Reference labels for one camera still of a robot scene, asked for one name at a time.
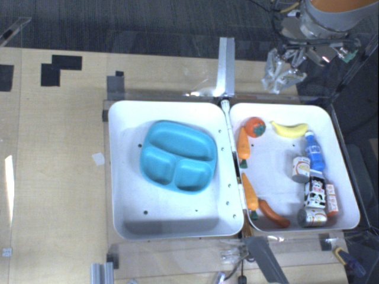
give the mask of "wooden table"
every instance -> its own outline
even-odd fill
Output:
[[[53,54],[82,56],[82,70],[61,70],[60,87],[42,87],[41,64],[51,63]],[[169,88],[185,94],[216,82],[217,61],[2,48],[0,64],[15,66],[12,91],[0,92],[0,133],[6,138],[0,153],[2,159],[11,153],[16,161],[11,235],[6,218],[0,215],[4,230],[0,242],[10,245],[13,252],[0,260],[0,282],[7,283],[9,270],[11,284],[89,283],[91,263],[104,263],[108,250],[105,167],[97,166],[92,157],[104,154],[101,115],[107,75],[123,71],[129,91]],[[237,61],[236,89],[265,93],[260,83],[263,73],[264,63]],[[295,87],[284,94],[296,95]],[[345,246],[342,233],[333,237]],[[333,254],[321,251],[317,243],[309,246],[307,239],[300,240],[304,245],[299,250],[286,249],[285,245],[293,244],[277,244],[277,249],[274,245],[290,283],[347,283],[344,268]],[[147,253],[142,251],[143,244],[124,243],[126,256],[134,260],[127,270],[115,271],[116,276],[126,277],[116,283],[127,283],[128,277],[139,284],[212,283],[217,269],[230,270],[231,266],[214,261],[219,257],[214,240],[199,241],[177,241],[184,257],[175,262],[170,260],[178,254],[175,249]],[[186,265],[196,262],[194,244],[206,245],[209,251],[198,251],[213,260],[203,258],[210,268],[203,266],[198,273]],[[266,283],[256,263],[245,269],[249,283]],[[227,283],[235,283],[235,278]]]

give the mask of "water bottle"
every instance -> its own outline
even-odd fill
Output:
[[[312,131],[307,131],[305,137],[307,139],[306,153],[310,159],[310,168],[322,172],[325,168],[325,163],[321,155],[321,147],[314,139]]]

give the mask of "banana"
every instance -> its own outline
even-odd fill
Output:
[[[308,124],[302,123],[295,126],[284,126],[274,121],[271,121],[271,124],[275,127],[275,130],[278,135],[287,138],[298,138],[305,134],[308,130]]]

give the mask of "carrot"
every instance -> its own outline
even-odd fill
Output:
[[[251,185],[245,173],[242,173],[242,185],[243,190],[245,191],[245,198],[248,208],[252,211],[256,211],[256,209],[258,208],[258,198],[256,196],[253,186]]]
[[[240,158],[241,160],[246,160],[250,157],[249,139],[244,126],[242,126],[239,131],[237,153],[238,158]]]
[[[259,200],[259,208],[263,212],[263,214],[269,218],[272,222],[278,224],[280,227],[287,228],[290,226],[290,220],[279,216],[275,211],[271,209],[268,203],[265,200]]]

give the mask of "red tomato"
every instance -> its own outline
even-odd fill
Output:
[[[260,137],[266,130],[266,124],[261,118],[252,117],[245,125],[246,133],[253,138]]]

